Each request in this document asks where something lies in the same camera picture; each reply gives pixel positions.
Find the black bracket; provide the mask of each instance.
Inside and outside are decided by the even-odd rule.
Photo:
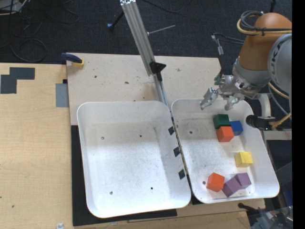
[[[151,67],[152,73],[157,74],[159,81],[162,81],[161,71],[166,67],[166,64],[150,62],[149,66]]]

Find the cable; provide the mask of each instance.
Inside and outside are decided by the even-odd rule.
[[[10,49],[11,49],[11,51],[13,52],[13,54],[14,54],[17,58],[19,58],[19,59],[21,59],[21,60],[23,60],[23,61],[25,61],[25,62],[35,63],[35,62],[40,62],[40,61],[42,61],[42,60],[45,58],[45,56],[47,55],[47,48],[46,48],[46,46],[44,45],[44,43],[43,43],[42,41],[40,41],[40,40],[37,40],[37,39],[28,39],[28,40],[25,40],[22,44],[20,44],[20,46],[19,46],[20,49],[22,49],[22,47],[23,47],[26,43],[28,43],[28,42],[38,42],[38,44],[43,48],[44,54],[43,54],[43,56],[42,56],[40,59],[38,59],[38,60],[27,60],[27,59],[24,59],[24,58],[20,57],[20,56],[13,50],[13,47],[11,46],[11,44],[10,44]]]
[[[182,9],[180,9],[180,10],[178,10],[178,11],[170,11],[170,10],[167,10],[167,9],[165,9],[165,8],[163,8],[163,7],[159,6],[159,5],[157,5],[157,4],[154,4],[154,3],[152,3],[152,2],[149,2],[149,1],[147,1],[147,0],[143,0],[143,1],[149,3],[149,4],[153,5],[153,6],[155,6],[155,7],[157,7],[157,8],[159,8],[159,9],[162,9],[162,10],[164,10],[164,11],[166,11],[166,12],[169,12],[169,13],[179,13],[179,12],[181,12],[182,10],[186,9],[186,8],[191,4],[191,2],[192,2],[193,0],[190,0],[190,1],[188,2],[188,4],[187,4],[184,8],[182,8]]]
[[[43,5],[46,5],[46,6],[56,7],[56,6],[61,6],[63,4],[67,4],[67,3],[69,3],[69,2],[71,2],[73,0],[68,0],[68,1],[65,1],[65,2],[62,2],[62,3],[58,3],[58,4],[47,4],[47,3],[44,3],[44,2],[42,2],[40,0],[37,0],[37,1],[40,2]]]
[[[285,120],[287,120],[291,116],[291,113],[288,113],[283,119],[279,121],[271,121],[269,124],[272,126],[272,128],[277,128],[279,125],[281,125]]]
[[[218,41],[218,43],[219,43],[219,41],[223,41],[223,42],[230,42],[230,43],[240,44],[240,45],[243,45],[243,44],[244,44],[243,42],[237,42],[237,41],[226,40],[226,39],[221,39],[221,38],[218,38],[217,41]]]
[[[262,12],[246,11],[243,12],[241,18],[237,22],[237,29],[247,35],[264,35],[264,34],[291,34],[292,28],[260,28],[249,25],[245,20],[250,17],[260,17]]]
[[[1,16],[1,15],[10,15],[10,14],[14,14],[14,13],[17,13],[17,12],[21,12],[23,6],[25,5],[25,3],[26,3],[27,1],[30,2],[30,0],[24,0],[23,3],[21,4],[20,9],[19,9],[18,11],[17,11],[17,10],[14,10],[13,12],[10,12],[10,13],[0,13],[0,16]]]
[[[271,89],[270,89],[269,86],[268,86],[268,90],[269,90],[269,93],[271,93],[271,98],[272,98],[272,100],[275,102],[275,104],[279,107],[279,109],[280,109],[285,115],[287,115],[288,113],[285,111],[285,109],[284,109],[284,108],[279,104],[279,102],[276,100],[276,98],[275,98],[274,95],[272,94]]]
[[[223,34],[218,33],[218,32],[214,32],[212,35],[222,36],[222,37],[224,37],[226,39],[229,39],[229,40],[232,40],[232,41],[236,41],[236,42],[242,42],[242,43],[244,42],[244,40],[233,38],[233,37],[229,37],[229,36],[223,35]]]
[[[64,23],[64,24],[72,24],[72,23],[75,23],[79,20],[79,16],[72,12],[71,10],[69,10],[68,8],[66,8],[64,5],[67,4],[68,2],[71,2],[72,0],[68,0],[68,1],[62,1],[61,4],[57,4],[56,6],[58,5],[62,5],[64,10],[71,13],[72,15],[74,15],[76,17],[76,20],[74,21],[70,21],[70,22],[65,22],[65,21],[60,21],[60,20],[57,20],[56,18],[52,17],[49,13],[50,9],[53,8],[55,5],[51,5],[51,4],[47,4],[47,3],[42,3],[44,5],[47,6],[46,10],[41,10],[41,9],[30,9],[28,7],[23,7],[23,5],[26,3],[26,1],[30,1],[30,0],[25,0],[22,5],[21,5],[21,8],[23,13],[21,13],[21,9],[18,11],[19,13],[19,16],[21,18],[21,21],[15,23],[14,25],[11,26],[11,22],[9,20],[9,28],[11,28],[11,32],[12,34],[16,37],[16,38],[29,38],[31,36],[34,36],[41,28],[43,22],[45,21],[46,18],[50,17],[52,20],[54,21],[57,21],[59,23]],[[32,19],[34,18],[34,11],[39,11],[39,12],[42,12],[43,13],[43,16],[42,18],[36,20],[36,21],[32,21]],[[27,33],[27,31],[31,28],[32,25],[37,25],[37,28],[35,28],[34,32],[31,32],[30,34]],[[28,43],[35,43],[36,45],[38,45],[40,48],[42,48],[43,50],[43,55],[37,59],[37,60],[28,60],[24,57],[21,57],[18,55],[17,51],[13,48],[13,45],[12,43],[14,42],[13,39],[10,39],[8,38],[8,42],[6,42],[4,45],[1,45],[0,48],[4,48],[6,46],[9,46],[10,47],[10,50],[12,51],[12,53],[17,57],[19,58],[20,60],[22,61],[25,61],[25,62],[30,62],[30,63],[35,63],[35,62],[40,62],[42,61],[46,55],[47,55],[47,48],[45,46],[45,44],[38,40],[38,39],[27,39],[25,41],[23,41],[20,45],[19,45],[19,50],[21,51]]]
[[[284,93],[282,93],[281,91],[277,90],[272,84],[271,82],[268,82],[268,86],[270,86],[272,88],[272,90],[274,90],[277,94],[279,94],[280,96],[282,96],[283,98],[289,99],[289,96],[285,95]]]

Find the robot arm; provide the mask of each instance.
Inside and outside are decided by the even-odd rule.
[[[258,16],[253,26],[245,19]],[[200,103],[203,110],[211,105],[220,95],[227,100],[226,110],[245,97],[257,99],[262,105],[262,116],[247,121],[253,127],[268,125],[274,120],[271,117],[269,97],[271,94],[259,93],[272,80],[280,89],[289,93],[291,111],[291,54],[292,23],[278,13],[247,11],[237,23],[240,32],[247,34],[241,51],[233,64],[232,75],[222,75],[219,88],[209,88]]]

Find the dark carpet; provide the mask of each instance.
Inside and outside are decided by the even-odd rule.
[[[137,0],[137,5],[147,31],[175,25],[150,35],[155,56],[217,57],[221,73],[230,74],[242,45],[222,42],[224,54],[219,55],[211,34],[244,40],[245,35],[236,27],[241,14],[247,10],[270,12],[272,1]],[[273,12],[292,21],[292,0],[274,1]],[[30,0],[20,13],[0,16],[0,62],[59,64],[62,52],[138,55],[124,16],[112,32],[107,26],[121,12],[120,0]],[[289,112],[289,101],[276,94],[275,97]],[[259,102],[246,101],[260,116]],[[285,116],[273,100],[271,106],[276,120]],[[281,127],[290,129],[291,120]]]

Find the yellow cube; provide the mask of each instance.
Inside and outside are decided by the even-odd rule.
[[[236,167],[248,167],[253,164],[250,152],[239,152],[235,156]]]

